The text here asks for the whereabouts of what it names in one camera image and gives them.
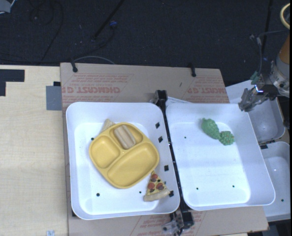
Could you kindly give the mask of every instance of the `black tape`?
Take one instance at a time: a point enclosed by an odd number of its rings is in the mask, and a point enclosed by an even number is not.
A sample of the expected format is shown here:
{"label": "black tape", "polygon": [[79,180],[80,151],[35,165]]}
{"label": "black tape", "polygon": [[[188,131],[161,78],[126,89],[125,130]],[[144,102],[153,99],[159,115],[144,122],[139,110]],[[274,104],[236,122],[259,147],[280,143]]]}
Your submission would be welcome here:
{"label": "black tape", "polygon": [[266,149],[266,148],[268,148],[267,145],[261,145],[261,146],[260,146],[260,149]]}
{"label": "black tape", "polygon": [[6,96],[6,82],[24,82],[24,70],[0,69],[0,96]]}
{"label": "black tape", "polygon": [[53,82],[53,86],[60,87],[61,86],[61,82],[60,81],[54,81]]}

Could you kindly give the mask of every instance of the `table surface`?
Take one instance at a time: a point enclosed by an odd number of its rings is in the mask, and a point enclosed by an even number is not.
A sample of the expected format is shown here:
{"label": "table surface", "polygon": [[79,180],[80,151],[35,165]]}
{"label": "table surface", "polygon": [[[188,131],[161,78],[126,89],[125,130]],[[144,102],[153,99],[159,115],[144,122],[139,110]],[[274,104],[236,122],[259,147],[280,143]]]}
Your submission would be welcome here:
{"label": "table surface", "polygon": [[0,235],[68,235],[63,117],[46,110],[60,68],[1,68],[24,69],[25,81],[0,96]]}

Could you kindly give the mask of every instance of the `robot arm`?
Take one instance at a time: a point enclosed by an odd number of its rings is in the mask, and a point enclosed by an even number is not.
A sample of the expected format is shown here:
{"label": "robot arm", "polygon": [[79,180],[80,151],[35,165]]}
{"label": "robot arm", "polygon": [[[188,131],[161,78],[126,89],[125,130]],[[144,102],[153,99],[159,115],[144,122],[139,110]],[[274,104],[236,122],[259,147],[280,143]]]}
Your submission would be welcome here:
{"label": "robot arm", "polygon": [[[283,17],[284,11],[290,3],[281,10],[283,24],[290,29],[290,25]],[[252,89],[244,89],[241,102],[238,103],[242,111],[250,111],[256,105],[270,99],[275,99],[278,95],[290,97],[290,33],[284,42],[276,59],[271,63],[270,74],[255,72],[252,77]]]}

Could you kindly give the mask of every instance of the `white tray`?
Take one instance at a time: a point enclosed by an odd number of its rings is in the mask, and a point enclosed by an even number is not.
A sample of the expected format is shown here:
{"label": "white tray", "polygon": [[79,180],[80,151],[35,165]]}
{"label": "white tray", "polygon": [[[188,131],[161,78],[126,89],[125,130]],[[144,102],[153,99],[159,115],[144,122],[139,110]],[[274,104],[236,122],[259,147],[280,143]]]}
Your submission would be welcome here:
{"label": "white tray", "polygon": [[264,206],[267,221],[291,219],[290,201],[290,145],[285,142],[267,144],[262,154],[272,179],[276,199]]}
{"label": "white tray", "polygon": [[[185,203],[194,210],[263,206],[275,199],[249,115],[237,104],[173,103],[166,110]],[[201,129],[213,119],[231,131],[224,146]]]}
{"label": "white tray", "polygon": [[[173,191],[172,197],[145,202],[149,177],[128,189],[113,187],[95,168],[89,157],[91,138],[96,137],[104,121],[129,122],[139,128],[156,146],[160,162],[155,168]],[[180,204],[175,171],[167,142],[163,114],[152,103],[76,102],[66,111],[71,205],[85,220],[174,212]]]}
{"label": "white tray", "polygon": [[[230,103],[241,102],[244,89],[253,87],[250,80],[226,87]],[[277,99],[266,100],[247,113],[259,143],[281,138],[286,131]]]}

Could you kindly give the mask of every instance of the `pepperoni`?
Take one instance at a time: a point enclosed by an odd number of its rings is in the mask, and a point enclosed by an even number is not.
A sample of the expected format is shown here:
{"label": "pepperoni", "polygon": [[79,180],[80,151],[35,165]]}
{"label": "pepperoni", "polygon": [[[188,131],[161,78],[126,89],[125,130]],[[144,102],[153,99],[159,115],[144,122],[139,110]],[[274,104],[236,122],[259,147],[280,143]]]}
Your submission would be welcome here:
{"label": "pepperoni", "polygon": [[162,191],[164,189],[163,183],[158,183],[156,188]]}
{"label": "pepperoni", "polygon": [[148,189],[154,189],[155,188],[155,184],[154,183],[149,183],[148,184]]}

